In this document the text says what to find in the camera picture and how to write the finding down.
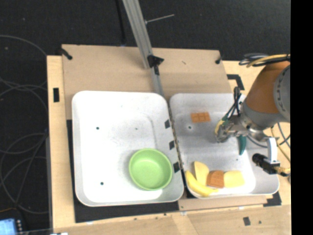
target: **green bowl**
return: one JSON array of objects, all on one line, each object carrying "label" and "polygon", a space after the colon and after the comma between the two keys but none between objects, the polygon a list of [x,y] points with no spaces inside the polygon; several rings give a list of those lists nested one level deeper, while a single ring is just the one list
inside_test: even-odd
[{"label": "green bowl", "polygon": [[145,190],[158,190],[172,180],[173,169],[170,160],[155,149],[135,152],[129,162],[129,173],[133,182]]}]

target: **blue screen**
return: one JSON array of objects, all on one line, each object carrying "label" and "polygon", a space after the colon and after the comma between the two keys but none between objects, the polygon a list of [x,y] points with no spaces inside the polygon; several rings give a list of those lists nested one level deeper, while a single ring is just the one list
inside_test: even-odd
[{"label": "blue screen", "polygon": [[15,219],[8,218],[0,220],[1,235],[15,235],[15,233],[16,233]]}]

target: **wooden table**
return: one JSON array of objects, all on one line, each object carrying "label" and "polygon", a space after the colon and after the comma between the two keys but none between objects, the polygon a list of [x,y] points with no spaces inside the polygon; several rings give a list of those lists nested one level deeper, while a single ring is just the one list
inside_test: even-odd
[{"label": "wooden table", "polygon": [[[139,51],[133,47],[92,47],[65,45],[63,48],[73,55],[74,62],[69,66],[69,60],[61,56],[48,56],[48,100],[49,100],[49,130],[50,130],[50,164],[51,164],[51,198],[52,221],[54,232],[68,232],[69,234],[289,234],[291,233],[291,185],[287,178],[280,177],[281,206],[263,207],[272,196],[255,196],[252,198],[237,198],[236,204],[232,200],[202,201],[182,198],[180,205],[188,211],[180,210],[171,213],[150,214],[114,219],[97,220],[88,223],[75,223],[72,178],[68,151],[66,120],[70,118],[70,100],[76,90],[98,89],[97,83],[90,88],[88,72],[75,77],[67,74],[74,68],[86,67],[89,72],[106,72],[113,67],[127,64],[131,70],[128,79],[141,82],[137,91],[152,91],[152,85],[147,83],[146,76],[150,71],[141,70]],[[230,93],[236,85],[235,80],[227,80],[226,74],[237,74],[245,86],[246,94],[261,68],[247,69],[239,67],[238,61],[218,60],[218,51],[208,50],[177,50],[154,49],[154,53],[165,61],[160,66],[162,86],[168,99],[177,92],[199,93]],[[109,55],[108,65],[103,65],[102,59]],[[110,71],[109,80],[119,72]],[[80,86],[73,86],[81,81]],[[112,90],[119,90],[116,83],[111,81]],[[58,89],[59,100],[56,100],[54,89]],[[122,87],[121,91],[134,91],[132,88]],[[283,124],[288,135],[289,124]],[[279,153],[278,159],[282,166],[289,163]],[[250,220],[245,225],[244,218]]]}]

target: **black clamp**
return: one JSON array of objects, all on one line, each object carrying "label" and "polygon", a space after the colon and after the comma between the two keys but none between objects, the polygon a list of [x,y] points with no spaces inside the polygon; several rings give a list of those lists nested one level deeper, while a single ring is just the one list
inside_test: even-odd
[{"label": "black clamp", "polygon": [[160,76],[160,72],[158,70],[158,66],[164,61],[163,58],[160,57],[156,57],[153,55],[149,55],[148,56],[148,62],[149,62],[149,66],[150,68],[154,68],[155,70],[155,74]]}]

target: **green object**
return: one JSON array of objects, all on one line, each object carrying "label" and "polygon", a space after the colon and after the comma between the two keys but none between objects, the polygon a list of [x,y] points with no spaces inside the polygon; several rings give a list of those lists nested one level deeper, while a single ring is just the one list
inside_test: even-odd
[{"label": "green object", "polygon": [[246,136],[240,135],[237,139],[239,141],[239,155],[242,155],[246,149]]},{"label": "green object", "polygon": [[173,168],[162,152],[147,148],[133,154],[129,162],[129,173],[140,188],[158,190],[171,182]]}]

